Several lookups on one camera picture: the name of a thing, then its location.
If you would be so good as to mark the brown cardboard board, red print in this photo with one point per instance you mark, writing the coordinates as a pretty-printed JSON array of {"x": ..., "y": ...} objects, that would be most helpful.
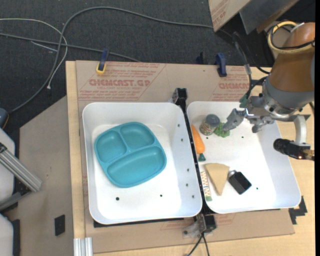
[{"x": 130, "y": 80}]

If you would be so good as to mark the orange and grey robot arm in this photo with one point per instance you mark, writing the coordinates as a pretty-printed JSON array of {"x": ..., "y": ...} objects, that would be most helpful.
[{"x": 291, "y": 67}]

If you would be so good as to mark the green broccoli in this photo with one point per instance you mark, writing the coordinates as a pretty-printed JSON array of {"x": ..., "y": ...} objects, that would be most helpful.
[{"x": 220, "y": 132}]

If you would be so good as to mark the tan bread slice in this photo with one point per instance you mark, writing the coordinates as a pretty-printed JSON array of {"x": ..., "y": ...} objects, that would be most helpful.
[{"x": 218, "y": 175}]

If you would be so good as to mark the white patterned packet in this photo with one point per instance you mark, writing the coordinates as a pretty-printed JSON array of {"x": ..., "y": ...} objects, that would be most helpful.
[{"x": 206, "y": 186}]

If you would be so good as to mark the black bottle with grey cap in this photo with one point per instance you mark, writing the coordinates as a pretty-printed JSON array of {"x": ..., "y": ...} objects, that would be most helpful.
[{"x": 240, "y": 183}]

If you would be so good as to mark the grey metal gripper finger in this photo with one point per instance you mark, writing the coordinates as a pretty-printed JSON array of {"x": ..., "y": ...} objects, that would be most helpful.
[
  {"x": 233, "y": 120},
  {"x": 258, "y": 127}
]

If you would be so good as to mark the green can with grey lid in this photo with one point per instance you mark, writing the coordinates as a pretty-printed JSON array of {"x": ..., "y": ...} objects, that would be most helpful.
[{"x": 208, "y": 126}]

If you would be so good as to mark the blue divided plate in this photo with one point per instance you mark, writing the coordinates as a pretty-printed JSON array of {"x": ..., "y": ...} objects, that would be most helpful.
[{"x": 130, "y": 155}]

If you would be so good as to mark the black cylinder on white bracket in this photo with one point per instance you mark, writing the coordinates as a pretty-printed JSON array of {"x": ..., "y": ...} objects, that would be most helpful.
[{"x": 287, "y": 147}]

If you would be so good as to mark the white plastic tray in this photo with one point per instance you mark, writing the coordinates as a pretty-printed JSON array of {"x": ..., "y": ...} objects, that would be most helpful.
[
  {"x": 250, "y": 155},
  {"x": 150, "y": 200}
]

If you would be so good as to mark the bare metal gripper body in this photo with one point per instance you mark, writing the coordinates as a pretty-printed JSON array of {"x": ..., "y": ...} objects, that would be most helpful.
[{"x": 260, "y": 106}]

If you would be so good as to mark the orange carrot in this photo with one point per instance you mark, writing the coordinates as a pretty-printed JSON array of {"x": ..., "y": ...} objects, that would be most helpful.
[{"x": 197, "y": 140}]

